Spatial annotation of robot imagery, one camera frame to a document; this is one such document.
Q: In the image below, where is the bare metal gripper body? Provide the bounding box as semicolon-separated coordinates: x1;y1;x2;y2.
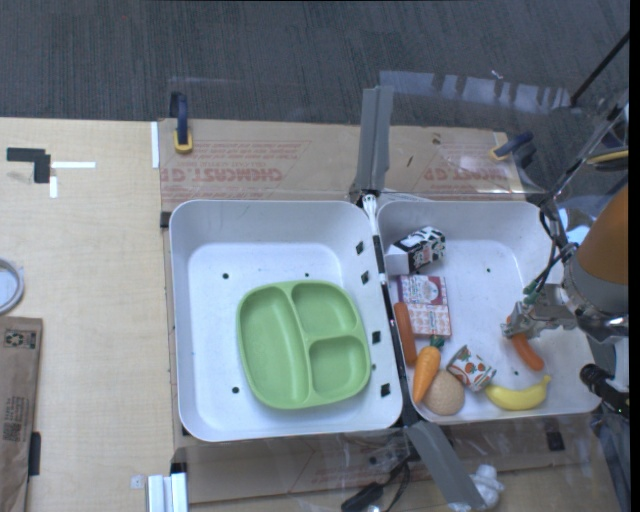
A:
519;282;630;345

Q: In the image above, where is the orange sausage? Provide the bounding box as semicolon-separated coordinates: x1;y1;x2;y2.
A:
392;301;419;367
506;314;546;373

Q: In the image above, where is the white plastic tray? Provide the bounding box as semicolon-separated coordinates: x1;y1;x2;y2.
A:
168;199;405;444
375;199;604;427

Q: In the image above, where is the white cup with red print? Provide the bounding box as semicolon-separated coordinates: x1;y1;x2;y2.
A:
445;344;498;393

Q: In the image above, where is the yellow banana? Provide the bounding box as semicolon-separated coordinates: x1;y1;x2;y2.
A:
484;374;553;413

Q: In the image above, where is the orange and white packet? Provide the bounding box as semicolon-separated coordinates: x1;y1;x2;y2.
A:
405;302;453;338

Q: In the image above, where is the red and white packet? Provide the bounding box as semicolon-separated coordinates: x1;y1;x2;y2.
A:
396;274;449;307

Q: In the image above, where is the tan round bread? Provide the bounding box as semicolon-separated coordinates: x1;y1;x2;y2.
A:
423;369;467;417

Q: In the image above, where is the orange carrot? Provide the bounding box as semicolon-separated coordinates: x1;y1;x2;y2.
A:
412;335;447;405

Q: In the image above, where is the black and white milk carton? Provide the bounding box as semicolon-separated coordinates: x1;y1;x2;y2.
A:
383;225;447;277

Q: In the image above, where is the white crumpled tissue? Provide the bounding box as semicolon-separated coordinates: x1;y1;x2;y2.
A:
468;463;506;509

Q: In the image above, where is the green divided plate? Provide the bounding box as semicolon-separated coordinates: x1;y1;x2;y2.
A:
235;279;373;411

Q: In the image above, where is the brown cardboard board red print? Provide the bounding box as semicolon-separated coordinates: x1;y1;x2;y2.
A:
156;117;604;504

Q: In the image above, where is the clear tape roll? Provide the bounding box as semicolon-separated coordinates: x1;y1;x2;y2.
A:
0;257;26;317

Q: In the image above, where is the black cylinder on white bracket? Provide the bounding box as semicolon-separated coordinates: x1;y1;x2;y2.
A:
579;333;630;416

